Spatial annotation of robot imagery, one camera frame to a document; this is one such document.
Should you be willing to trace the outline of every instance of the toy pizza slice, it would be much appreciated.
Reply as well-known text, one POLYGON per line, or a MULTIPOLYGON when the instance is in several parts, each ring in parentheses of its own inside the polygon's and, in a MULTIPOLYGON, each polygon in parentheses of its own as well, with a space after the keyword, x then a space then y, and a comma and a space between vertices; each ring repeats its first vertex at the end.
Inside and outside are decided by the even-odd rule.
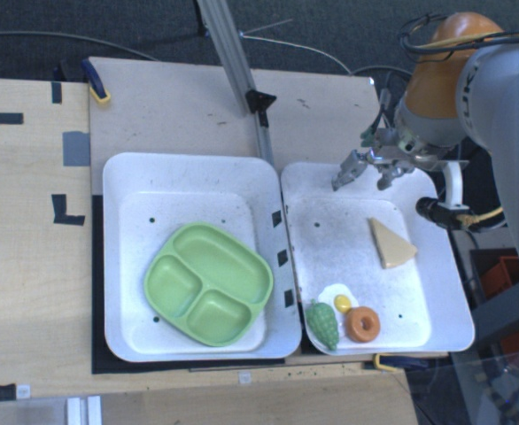
POLYGON ((400 266, 417 253, 417 248, 414 245, 391 231, 378 219, 370 218, 369 224, 372 228, 383 269, 400 266))

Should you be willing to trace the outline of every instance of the green plate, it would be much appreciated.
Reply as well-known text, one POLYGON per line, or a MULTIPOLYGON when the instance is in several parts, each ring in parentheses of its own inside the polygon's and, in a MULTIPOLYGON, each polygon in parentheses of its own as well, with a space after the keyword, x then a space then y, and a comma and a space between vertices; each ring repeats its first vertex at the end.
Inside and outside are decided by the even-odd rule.
POLYGON ((237 341, 264 308, 273 275, 267 262, 232 235, 204 222, 178 229, 145 275, 151 307, 203 344, 237 341))

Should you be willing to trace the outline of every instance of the brown donut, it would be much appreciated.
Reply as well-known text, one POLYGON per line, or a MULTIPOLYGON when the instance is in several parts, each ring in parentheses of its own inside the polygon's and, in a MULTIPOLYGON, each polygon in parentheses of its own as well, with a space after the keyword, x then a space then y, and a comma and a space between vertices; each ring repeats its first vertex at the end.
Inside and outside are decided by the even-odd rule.
POLYGON ((380 333, 380 319, 369 307, 354 307, 346 315, 345 328, 354 342, 371 342, 380 333))

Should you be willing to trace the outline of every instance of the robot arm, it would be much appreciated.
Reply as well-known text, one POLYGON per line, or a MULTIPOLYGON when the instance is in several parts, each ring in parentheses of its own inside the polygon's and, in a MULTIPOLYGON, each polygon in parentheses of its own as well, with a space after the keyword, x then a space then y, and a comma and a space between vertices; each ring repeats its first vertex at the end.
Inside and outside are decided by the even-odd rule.
POLYGON ((362 136, 365 153, 353 151, 332 180, 334 190, 360 176, 367 165, 382 174, 386 189, 403 174, 420 168, 443 172, 446 200, 423 198, 417 211, 444 228, 470 220, 461 202, 461 167, 444 160, 469 136, 492 154, 496 188, 519 253, 519 36, 507 34, 473 12, 432 16, 412 22, 402 45, 418 27, 442 20, 430 43, 420 48, 417 67, 400 99, 392 124, 372 125, 362 136))

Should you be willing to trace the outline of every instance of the white tray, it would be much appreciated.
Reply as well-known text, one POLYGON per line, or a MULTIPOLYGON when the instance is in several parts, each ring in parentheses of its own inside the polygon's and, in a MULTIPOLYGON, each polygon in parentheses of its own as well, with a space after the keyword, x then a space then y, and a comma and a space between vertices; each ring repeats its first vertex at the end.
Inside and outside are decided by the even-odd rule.
POLYGON ((296 163, 283 170, 283 201, 301 300, 305 308, 332 283, 343 283, 360 305, 373 308, 382 329, 369 343, 342 336, 328 350, 307 327, 322 352, 456 352, 474 339, 474 324, 447 233, 419 216, 415 204, 435 197, 430 177, 420 170, 377 189, 380 174, 369 167, 338 191, 331 179, 340 167, 296 163), (417 246, 400 267, 383 269, 368 223, 377 218, 417 246))
POLYGON ((103 187, 105 337, 119 358, 278 359, 297 349, 301 326, 273 167, 258 158, 122 153, 105 164, 103 187), (274 274, 265 309, 225 347, 201 344, 158 320, 143 293, 155 254, 176 229, 197 220, 247 244, 274 274))

